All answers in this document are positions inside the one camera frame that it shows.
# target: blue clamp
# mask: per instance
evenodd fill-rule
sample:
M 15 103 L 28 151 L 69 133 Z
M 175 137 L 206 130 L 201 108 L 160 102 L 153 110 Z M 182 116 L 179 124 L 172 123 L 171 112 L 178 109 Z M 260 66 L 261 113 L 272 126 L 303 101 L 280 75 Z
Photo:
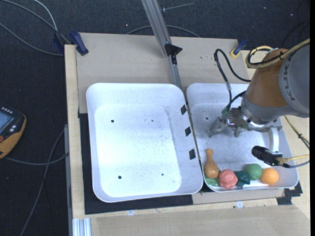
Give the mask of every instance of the blue clamp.
M 82 38 L 77 31 L 72 30 L 70 32 L 70 39 L 71 39 L 72 43 L 76 45 L 76 50 L 82 56 L 89 52 L 88 49 L 85 48 L 85 45 L 83 44 Z
M 55 45 L 55 47 L 58 49 L 58 51 L 61 54 L 64 54 L 64 47 L 63 47 L 64 46 L 64 42 L 63 42 L 59 32 L 55 33 L 54 45 Z
M 234 48 L 230 53 L 233 58 L 236 58 L 242 49 L 246 47 L 247 39 L 242 40 L 242 42 L 238 45 L 238 47 Z

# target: green ball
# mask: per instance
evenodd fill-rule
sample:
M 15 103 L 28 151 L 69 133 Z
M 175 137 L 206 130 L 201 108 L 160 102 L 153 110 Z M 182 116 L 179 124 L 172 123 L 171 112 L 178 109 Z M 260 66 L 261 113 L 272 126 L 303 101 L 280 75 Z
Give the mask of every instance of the green ball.
M 245 171 L 250 175 L 251 180 L 260 179 L 262 175 L 262 168 L 257 163 L 252 163 L 246 166 Z
M 216 178 L 208 178 L 206 175 L 205 175 L 205 180 L 206 180 L 206 183 L 208 185 L 211 185 L 211 186 L 220 186 L 219 184 L 219 178 L 216 177 Z

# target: black clip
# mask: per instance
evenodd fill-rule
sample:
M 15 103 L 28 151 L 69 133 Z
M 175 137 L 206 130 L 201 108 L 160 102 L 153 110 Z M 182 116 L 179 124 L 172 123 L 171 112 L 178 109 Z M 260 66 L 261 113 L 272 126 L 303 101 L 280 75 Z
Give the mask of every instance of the black clip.
M 168 56 L 171 55 L 172 63 L 173 63 L 174 65 L 177 65 L 176 55 L 182 50 L 182 48 L 167 43 L 167 44 L 165 45 L 165 50 L 166 50 L 166 54 L 167 54 Z
M 89 52 L 88 49 L 85 48 L 85 45 L 83 44 L 82 38 L 77 31 L 72 30 L 70 32 L 70 39 L 71 39 L 72 43 L 76 45 L 76 50 L 82 56 Z

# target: handheld device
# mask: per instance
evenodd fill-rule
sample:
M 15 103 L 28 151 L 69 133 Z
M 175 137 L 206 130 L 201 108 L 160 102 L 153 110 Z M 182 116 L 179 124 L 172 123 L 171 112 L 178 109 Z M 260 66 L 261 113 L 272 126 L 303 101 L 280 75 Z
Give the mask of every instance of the handheld device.
M 20 140 L 25 126 L 24 114 L 0 102 L 0 159 L 11 152 Z

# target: aluminum rod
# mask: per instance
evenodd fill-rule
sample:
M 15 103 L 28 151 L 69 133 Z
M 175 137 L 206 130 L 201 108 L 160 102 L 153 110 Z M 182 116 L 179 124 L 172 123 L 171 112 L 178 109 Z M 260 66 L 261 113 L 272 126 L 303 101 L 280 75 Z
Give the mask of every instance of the aluminum rod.
M 162 14 L 162 8 L 160 7 L 158 0 L 141 0 L 143 7 L 147 13 L 150 25 L 153 33 L 157 39 L 162 56 L 166 57 L 165 44 L 168 42 L 171 44 L 171 39 L 168 33 L 168 29 Z

